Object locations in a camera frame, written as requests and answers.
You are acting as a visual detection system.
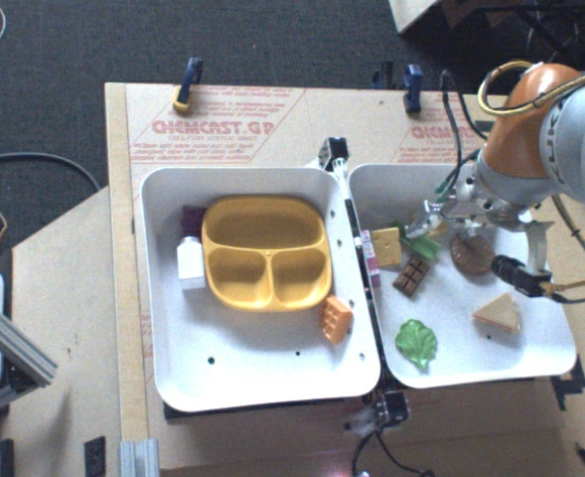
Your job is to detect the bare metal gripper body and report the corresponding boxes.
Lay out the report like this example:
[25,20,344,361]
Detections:
[423,165,525,232]

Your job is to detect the green leafy vegetable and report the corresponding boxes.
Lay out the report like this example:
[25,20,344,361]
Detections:
[390,221,443,262]

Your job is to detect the yellow cheese slice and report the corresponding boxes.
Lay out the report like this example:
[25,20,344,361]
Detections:
[369,226,403,268]

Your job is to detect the brown chocolate bar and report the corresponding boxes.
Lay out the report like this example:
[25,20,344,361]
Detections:
[391,255,431,298]

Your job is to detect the brown round biscuit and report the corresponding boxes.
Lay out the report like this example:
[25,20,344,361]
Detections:
[450,234,497,275]

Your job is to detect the pink and white carton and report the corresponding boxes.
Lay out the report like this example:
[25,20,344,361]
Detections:
[360,229,383,289]

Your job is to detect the thin black and white rod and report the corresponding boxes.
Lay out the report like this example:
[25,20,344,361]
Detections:
[340,166,390,398]

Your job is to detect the green lettuce leaf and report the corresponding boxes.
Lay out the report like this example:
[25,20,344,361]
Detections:
[394,318,439,372]

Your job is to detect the triangular sandwich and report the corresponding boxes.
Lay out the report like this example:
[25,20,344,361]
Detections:
[471,291,522,336]

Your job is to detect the orange waffle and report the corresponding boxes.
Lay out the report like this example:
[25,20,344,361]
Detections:
[319,294,355,346]

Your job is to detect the white plastic tray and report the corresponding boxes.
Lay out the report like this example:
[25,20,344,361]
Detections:
[347,162,579,391]
[139,166,382,413]

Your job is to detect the yellow divided plate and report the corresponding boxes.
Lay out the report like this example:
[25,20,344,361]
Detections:
[201,194,334,314]

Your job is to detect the brown cardboard board red print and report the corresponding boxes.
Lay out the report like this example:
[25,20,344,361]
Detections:
[104,81,585,472]

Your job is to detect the white plastic bottle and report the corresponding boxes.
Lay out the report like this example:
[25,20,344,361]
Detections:
[175,236,208,293]

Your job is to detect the black cylinder on white bracket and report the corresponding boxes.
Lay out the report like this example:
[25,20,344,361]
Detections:
[490,219,555,298]

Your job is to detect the black block with thin wires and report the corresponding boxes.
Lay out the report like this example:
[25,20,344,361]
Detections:
[369,390,411,428]
[317,136,350,172]

